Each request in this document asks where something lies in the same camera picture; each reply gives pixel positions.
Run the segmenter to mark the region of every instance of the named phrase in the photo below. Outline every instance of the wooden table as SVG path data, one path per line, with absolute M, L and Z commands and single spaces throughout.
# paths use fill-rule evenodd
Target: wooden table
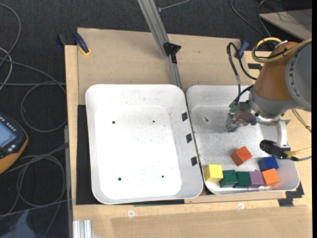
M 171 83 L 167 59 L 159 56 L 151 33 L 82 28 L 78 32 L 92 54 L 86 58 L 76 46 L 65 47 L 73 220 L 92 220 L 94 234 L 103 238 L 311 237 L 311 160 L 297 164 L 305 195 L 293 200 L 294 207 L 279 206 L 277 199 L 286 197 L 281 191 L 236 195 L 203 192 L 180 205 L 76 205 L 77 106 L 85 104 L 86 89 L 95 83 Z M 192 84 L 236 84 L 225 48 L 229 42 L 239 46 L 239 40 L 169 38 L 182 46 L 177 59 L 184 91 Z M 245 58 L 253 62 L 250 54 Z M 241 81 L 251 84 L 242 72 Z M 311 113 L 300 114 L 311 122 Z M 285 118 L 292 120 L 287 129 L 293 149 L 311 146 L 311 134 L 293 114 L 287 112 Z M 128 217 L 129 210 L 134 210 L 135 217 Z

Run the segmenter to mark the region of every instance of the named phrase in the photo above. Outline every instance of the black clamp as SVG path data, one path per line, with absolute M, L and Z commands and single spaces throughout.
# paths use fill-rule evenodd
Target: black clamp
M 166 55 L 167 56 L 170 55 L 170 57 L 172 58 L 172 62 L 176 64 L 177 63 L 176 53 L 180 50 L 181 46 L 172 44 L 170 42 L 165 42 L 163 47 L 164 47 Z

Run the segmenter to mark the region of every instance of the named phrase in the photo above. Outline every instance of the purple block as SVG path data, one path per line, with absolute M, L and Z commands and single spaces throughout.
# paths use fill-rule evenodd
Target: purple block
M 260 186 L 264 186 L 262 173 L 260 171 L 251 171 L 250 178 L 251 185 L 248 188 L 258 188 Z

